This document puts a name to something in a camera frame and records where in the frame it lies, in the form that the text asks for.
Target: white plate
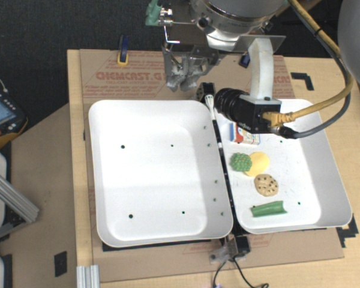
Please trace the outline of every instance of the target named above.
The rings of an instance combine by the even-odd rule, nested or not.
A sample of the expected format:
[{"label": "white plate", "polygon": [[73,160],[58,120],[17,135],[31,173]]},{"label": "white plate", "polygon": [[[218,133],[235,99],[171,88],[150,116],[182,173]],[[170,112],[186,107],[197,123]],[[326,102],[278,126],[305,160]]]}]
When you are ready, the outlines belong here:
[{"label": "white plate", "polygon": [[97,230],[129,247],[226,236],[233,219],[209,111],[101,100],[89,111]]},{"label": "white plate", "polygon": [[[311,105],[305,100],[282,100],[281,111],[293,112]],[[320,131],[303,139],[284,139],[273,134],[261,134],[259,145],[230,141],[230,121],[217,114],[224,156],[228,168],[233,201],[240,225],[250,233],[316,229],[346,225],[352,212],[326,134]],[[286,124],[304,131],[321,124],[320,115],[312,113]],[[270,159],[265,174],[279,184],[275,196],[257,192],[254,177],[235,172],[229,160],[235,152],[250,155],[261,151]],[[283,201],[286,214],[253,217],[253,206]]]}]

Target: green broccoli toy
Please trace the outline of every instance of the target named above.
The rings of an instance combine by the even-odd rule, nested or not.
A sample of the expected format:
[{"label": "green broccoli toy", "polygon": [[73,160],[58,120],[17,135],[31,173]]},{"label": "green broccoli toy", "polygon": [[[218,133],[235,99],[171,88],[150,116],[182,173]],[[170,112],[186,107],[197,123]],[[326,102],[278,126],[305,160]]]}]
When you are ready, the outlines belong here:
[{"label": "green broccoli toy", "polygon": [[237,172],[247,172],[251,169],[252,160],[250,156],[236,152],[230,158],[230,165]]}]

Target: small package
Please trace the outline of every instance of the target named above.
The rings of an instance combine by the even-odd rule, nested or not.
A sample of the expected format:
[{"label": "small package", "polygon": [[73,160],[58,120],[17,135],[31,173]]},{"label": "small package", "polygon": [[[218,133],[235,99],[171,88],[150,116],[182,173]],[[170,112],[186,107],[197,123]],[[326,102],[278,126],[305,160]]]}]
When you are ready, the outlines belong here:
[{"label": "small package", "polygon": [[251,134],[233,122],[230,125],[230,140],[236,143],[258,145],[260,143],[260,135]]}]

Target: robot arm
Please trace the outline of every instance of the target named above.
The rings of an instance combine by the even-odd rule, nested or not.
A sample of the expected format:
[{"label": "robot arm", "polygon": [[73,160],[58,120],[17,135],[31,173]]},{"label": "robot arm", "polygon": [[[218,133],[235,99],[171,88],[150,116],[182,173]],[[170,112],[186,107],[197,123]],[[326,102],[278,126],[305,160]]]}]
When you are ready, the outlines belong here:
[{"label": "robot arm", "polygon": [[[286,0],[181,0],[170,8],[157,5],[147,10],[146,24],[164,28],[163,56],[167,86],[176,91],[195,88],[200,76],[207,74],[228,54],[248,54],[251,58],[250,93],[223,89],[215,96],[215,107],[225,117],[251,133],[275,133],[286,138],[311,135],[337,120],[347,109],[354,79],[341,60],[340,50],[296,0],[288,0],[344,74],[345,89],[338,95],[298,112],[280,113],[281,102],[272,98],[273,53],[284,36],[265,35],[269,19]],[[298,134],[284,123],[318,111],[345,98],[341,111],[329,121]]]}]

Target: table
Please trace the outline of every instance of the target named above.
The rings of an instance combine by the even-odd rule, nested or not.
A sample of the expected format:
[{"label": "table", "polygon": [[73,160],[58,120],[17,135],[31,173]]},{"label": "table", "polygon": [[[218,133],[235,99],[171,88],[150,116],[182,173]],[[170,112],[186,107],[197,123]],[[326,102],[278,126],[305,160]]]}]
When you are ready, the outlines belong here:
[{"label": "table", "polygon": [[[76,226],[76,258],[78,266],[93,264],[89,198],[86,175],[86,151],[83,141],[84,117],[81,86],[80,51],[68,50],[68,84],[70,93],[71,142],[73,158],[74,210]],[[304,82],[292,80],[296,98],[312,103],[325,100],[343,88],[343,78],[331,59],[285,58],[289,72],[307,73],[314,82],[308,91]],[[341,107],[341,103],[320,112],[327,120]],[[267,282],[275,287],[360,287],[360,93],[353,87],[352,100],[346,114],[330,126],[327,137],[341,178],[349,196],[358,225],[356,238],[346,240],[345,258],[337,260],[279,265],[245,269],[244,274],[253,285]],[[102,288],[116,287],[210,287],[213,273],[103,283]],[[222,271],[218,282],[223,287],[244,287],[238,271]]]}]

